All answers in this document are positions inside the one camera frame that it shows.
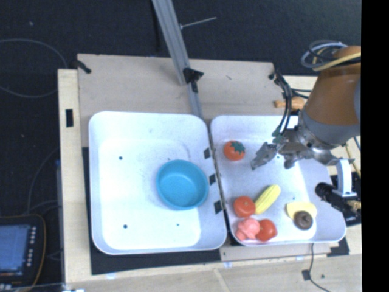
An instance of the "cable bundle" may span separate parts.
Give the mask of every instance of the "cable bundle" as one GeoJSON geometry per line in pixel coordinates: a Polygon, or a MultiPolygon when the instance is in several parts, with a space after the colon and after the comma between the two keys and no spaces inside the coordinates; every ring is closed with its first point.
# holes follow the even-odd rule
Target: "cable bundle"
{"type": "Polygon", "coordinates": [[[340,58],[333,56],[334,52],[344,47],[347,45],[339,41],[317,40],[309,45],[308,51],[301,57],[301,64],[314,71],[323,71],[334,66],[360,63],[361,52],[340,58]]]}

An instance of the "white plastic tray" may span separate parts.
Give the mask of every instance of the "white plastic tray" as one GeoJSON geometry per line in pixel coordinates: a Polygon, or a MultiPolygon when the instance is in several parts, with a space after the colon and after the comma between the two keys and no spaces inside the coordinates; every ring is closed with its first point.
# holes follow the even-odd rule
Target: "white plastic tray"
{"type": "MultiPolygon", "coordinates": [[[[295,167],[286,170],[283,166],[284,157],[277,155],[266,165],[251,169],[251,160],[263,142],[272,142],[271,134],[280,121],[280,116],[220,116],[211,122],[216,164],[230,228],[234,234],[238,222],[242,220],[233,211],[235,198],[247,195],[255,200],[268,185],[278,184],[281,194],[276,202],[265,213],[252,216],[258,220],[271,219],[278,229],[278,235],[268,242],[236,239],[238,242],[245,246],[262,246],[339,241],[346,232],[342,213],[315,194],[318,183],[331,183],[325,166],[310,159],[299,161],[295,167]],[[224,144],[232,139],[242,142],[246,148],[246,155],[240,161],[229,161],[223,154],[224,144]],[[307,231],[297,228],[287,216],[285,205],[292,201],[310,201],[315,204],[318,214],[314,225],[307,231]]],[[[292,116],[289,127],[294,127],[296,123],[297,118],[292,116]]]]}
{"type": "Polygon", "coordinates": [[[106,254],[210,250],[227,236],[208,130],[186,114],[104,111],[89,122],[91,227],[106,254]],[[159,198],[155,178],[166,162],[196,164],[210,179],[206,201],[172,210],[159,198]]]}

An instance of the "blue bowl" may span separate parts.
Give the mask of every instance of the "blue bowl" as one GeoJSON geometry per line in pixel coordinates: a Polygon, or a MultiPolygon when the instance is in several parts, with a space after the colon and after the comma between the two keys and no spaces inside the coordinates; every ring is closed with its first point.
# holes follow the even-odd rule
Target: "blue bowl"
{"type": "Polygon", "coordinates": [[[204,172],[185,160],[165,163],[158,170],[156,184],[160,198],[172,209],[193,209],[208,197],[209,184],[204,172]]]}

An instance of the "tablet screen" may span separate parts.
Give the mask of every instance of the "tablet screen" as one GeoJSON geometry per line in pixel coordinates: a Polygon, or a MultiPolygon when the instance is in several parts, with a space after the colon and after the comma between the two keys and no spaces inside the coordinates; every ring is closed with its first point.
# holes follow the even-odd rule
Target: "tablet screen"
{"type": "Polygon", "coordinates": [[[30,225],[0,226],[0,272],[22,273],[30,225]]]}

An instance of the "black clamp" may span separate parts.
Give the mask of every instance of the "black clamp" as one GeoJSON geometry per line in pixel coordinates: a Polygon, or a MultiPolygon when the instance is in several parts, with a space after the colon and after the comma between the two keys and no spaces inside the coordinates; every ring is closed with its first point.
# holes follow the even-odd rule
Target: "black clamp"
{"type": "Polygon", "coordinates": [[[199,90],[197,87],[197,80],[199,80],[204,75],[204,73],[201,71],[195,71],[194,69],[189,67],[185,68],[183,73],[184,73],[185,81],[188,84],[191,83],[192,91],[194,93],[198,93],[199,90]]]}

